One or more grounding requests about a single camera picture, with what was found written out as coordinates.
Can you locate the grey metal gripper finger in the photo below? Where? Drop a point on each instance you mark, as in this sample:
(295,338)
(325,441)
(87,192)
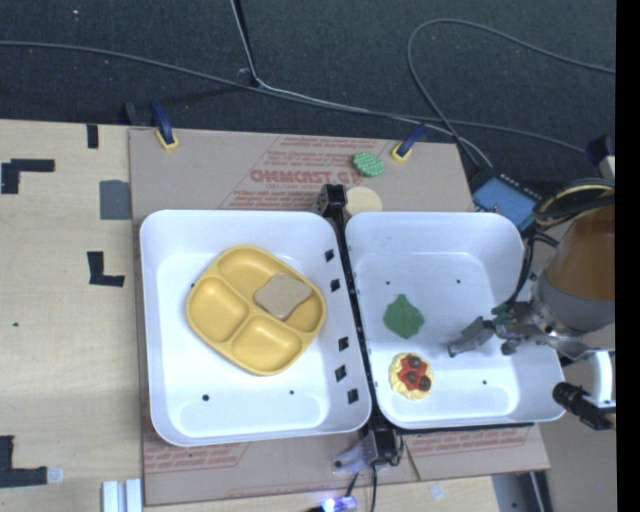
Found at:
(470,340)
(511,346)

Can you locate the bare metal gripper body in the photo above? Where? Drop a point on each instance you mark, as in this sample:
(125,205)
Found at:
(532,327)

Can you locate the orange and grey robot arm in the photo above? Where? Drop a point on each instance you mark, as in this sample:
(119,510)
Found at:
(582,260)

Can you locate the yellow spaghetti with meatballs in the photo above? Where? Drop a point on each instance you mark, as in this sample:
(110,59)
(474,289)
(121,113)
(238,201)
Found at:
(411,377)

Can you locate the white plastic tray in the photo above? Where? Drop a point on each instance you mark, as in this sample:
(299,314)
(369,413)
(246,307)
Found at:
(250,410)
(475,270)

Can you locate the green lettuce leaf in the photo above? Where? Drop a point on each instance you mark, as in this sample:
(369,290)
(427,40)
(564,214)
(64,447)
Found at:
(403,318)

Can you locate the thin black rod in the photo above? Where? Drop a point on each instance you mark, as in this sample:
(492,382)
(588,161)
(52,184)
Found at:
(358,320)

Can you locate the cream round disc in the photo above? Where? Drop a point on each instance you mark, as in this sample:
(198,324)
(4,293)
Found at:
(365,200)

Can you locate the tan bread slice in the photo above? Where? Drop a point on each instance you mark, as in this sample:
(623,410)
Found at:
(282,296)

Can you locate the green checkered biscuit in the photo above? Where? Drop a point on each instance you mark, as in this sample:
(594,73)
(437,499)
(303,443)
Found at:
(369,164)

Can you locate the yellow divided plate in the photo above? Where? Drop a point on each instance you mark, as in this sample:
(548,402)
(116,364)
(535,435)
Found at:
(225,310)

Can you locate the brown cardboard board red print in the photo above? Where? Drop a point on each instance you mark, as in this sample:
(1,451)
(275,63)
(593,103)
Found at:
(280,165)

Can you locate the black cylinder on white bracket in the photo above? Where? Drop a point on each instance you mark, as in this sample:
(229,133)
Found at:
(582,400)

